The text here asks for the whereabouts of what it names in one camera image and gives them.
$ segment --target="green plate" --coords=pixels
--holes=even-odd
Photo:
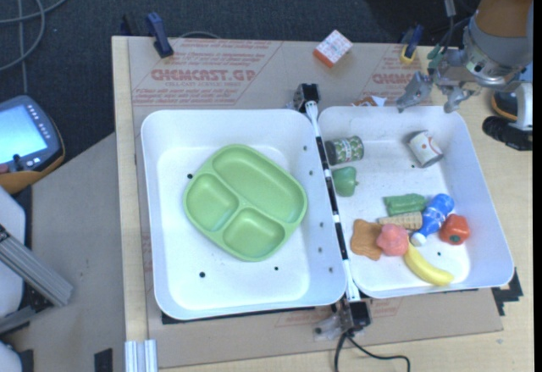
[[[245,145],[218,150],[183,195],[185,213],[237,258],[261,261],[281,248],[307,211],[307,194],[286,170]]]

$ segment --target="green vegetable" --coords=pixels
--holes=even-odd
[[[416,193],[384,197],[384,203],[390,216],[423,211],[426,205],[425,197]]]
[[[348,166],[335,169],[331,172],[335,191],[339,196],[350,197],[354,195],[358,182],[356,181],[356,169]]]

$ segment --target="device screen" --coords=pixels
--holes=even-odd
[[[47,148],[47,143],[24,106],[0,111],[0,163]]]

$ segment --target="pink toy food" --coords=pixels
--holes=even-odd
[[[376,244],[386,256],[402,256],[408,250],[408,231],[391,223],[383,225]]]

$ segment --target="black floor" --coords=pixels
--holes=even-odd
[[[443,0],[39,0],[45,13],[41,41],[24,61],[17,0],[0,0],[0,102],[27,93],[56,122],[66,161],[114,131],[111,36],[147,35],[145,16],[157,12],[169,36],[205,31],[230,39],[321,41],[333,29],[353,42],[398,42],[422,24],[422,45],[435,44],[447,29]],[[465,0],[475,7],[478,0]],[[36,0],[22,0],[23,15]],[[459,9],[457,18],[468,16]],[[24,23],[27,51],[40,35],[39,14]]]

